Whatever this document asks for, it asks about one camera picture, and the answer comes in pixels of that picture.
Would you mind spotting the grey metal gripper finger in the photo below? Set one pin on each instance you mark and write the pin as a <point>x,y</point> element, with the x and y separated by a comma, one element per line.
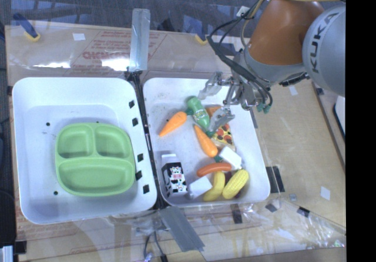
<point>220,118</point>
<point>210,86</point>

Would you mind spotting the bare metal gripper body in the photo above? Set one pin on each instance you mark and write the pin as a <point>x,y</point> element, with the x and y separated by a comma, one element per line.
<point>249,94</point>

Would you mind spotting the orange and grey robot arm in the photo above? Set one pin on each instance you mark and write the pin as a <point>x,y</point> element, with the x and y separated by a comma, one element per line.
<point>279,34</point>

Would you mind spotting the small orange toy food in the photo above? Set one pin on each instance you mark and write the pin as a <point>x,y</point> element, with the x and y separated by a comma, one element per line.
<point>212,110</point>

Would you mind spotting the pizza slice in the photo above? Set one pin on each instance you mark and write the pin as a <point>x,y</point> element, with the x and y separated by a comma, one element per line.
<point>225,137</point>

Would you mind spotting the green plastic bottle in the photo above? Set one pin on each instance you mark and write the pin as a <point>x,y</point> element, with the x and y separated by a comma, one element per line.
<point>200,114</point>

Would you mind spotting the orange carrot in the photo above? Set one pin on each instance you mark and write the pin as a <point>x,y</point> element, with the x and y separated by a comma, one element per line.
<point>174,123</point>
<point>205,141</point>

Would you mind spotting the white block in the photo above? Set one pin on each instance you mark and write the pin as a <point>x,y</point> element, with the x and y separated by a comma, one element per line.
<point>200,187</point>
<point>231,157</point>

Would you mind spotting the white plastic tray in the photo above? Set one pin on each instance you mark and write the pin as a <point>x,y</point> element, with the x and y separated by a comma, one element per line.
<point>167,96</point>
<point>35,102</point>

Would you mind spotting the orange sausage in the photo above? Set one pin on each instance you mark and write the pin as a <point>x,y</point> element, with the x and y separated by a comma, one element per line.
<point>214,168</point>

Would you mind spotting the yellow corn cob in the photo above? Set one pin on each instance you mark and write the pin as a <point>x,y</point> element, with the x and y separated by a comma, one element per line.
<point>235,184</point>

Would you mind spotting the yellow banana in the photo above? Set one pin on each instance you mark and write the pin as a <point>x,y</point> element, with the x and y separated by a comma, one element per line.
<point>218,186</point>

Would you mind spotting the cow print milk carton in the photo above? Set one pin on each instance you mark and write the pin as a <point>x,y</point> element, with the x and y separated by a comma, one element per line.
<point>174,177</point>

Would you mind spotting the green divided plate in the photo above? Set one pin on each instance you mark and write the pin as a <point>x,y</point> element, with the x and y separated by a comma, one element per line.
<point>94,161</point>

